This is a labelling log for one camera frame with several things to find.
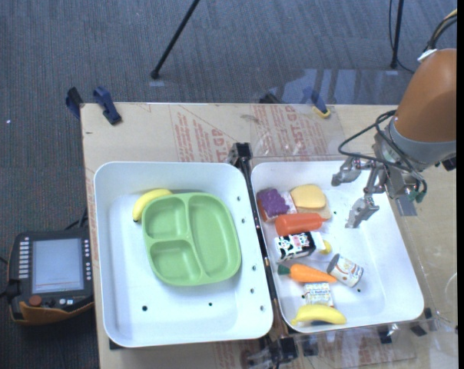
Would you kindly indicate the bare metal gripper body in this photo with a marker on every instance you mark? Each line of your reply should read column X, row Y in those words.
column 401, row 185

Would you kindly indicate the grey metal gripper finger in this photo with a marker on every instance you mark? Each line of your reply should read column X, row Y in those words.
column 362, row 210
column 343, row 174

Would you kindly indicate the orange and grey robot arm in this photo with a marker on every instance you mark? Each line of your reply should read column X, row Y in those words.
column 428, row 102

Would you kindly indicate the tan bread slice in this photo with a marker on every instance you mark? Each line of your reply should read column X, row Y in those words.
column 308, row 197

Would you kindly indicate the white printed can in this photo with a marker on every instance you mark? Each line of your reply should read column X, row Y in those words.
column 347, row 270

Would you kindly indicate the orange sausage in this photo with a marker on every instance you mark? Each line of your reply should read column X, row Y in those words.
column 297, row 223

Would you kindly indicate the white plastic tray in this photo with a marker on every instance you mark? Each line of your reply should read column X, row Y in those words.
column 385, row 275
column 178, row 313

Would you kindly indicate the white carton with cow print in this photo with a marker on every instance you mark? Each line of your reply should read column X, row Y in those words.
column 295, row 245

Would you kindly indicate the purple grapes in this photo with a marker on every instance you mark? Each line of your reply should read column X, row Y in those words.
column 272, row 203

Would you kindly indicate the orange carrot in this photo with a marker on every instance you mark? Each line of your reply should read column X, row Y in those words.
column 309, row 274

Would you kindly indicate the small yellow white packet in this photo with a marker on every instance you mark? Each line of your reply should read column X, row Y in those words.
column 318, row 294

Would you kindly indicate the yellow banana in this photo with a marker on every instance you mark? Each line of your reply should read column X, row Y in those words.
column 318, row 314
column 145, row 202

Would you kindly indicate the green divided plate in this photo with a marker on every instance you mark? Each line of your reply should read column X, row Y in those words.
column 193, row 240

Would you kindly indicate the brown cardboard board red print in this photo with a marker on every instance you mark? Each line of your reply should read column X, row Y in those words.
column 147, row 140

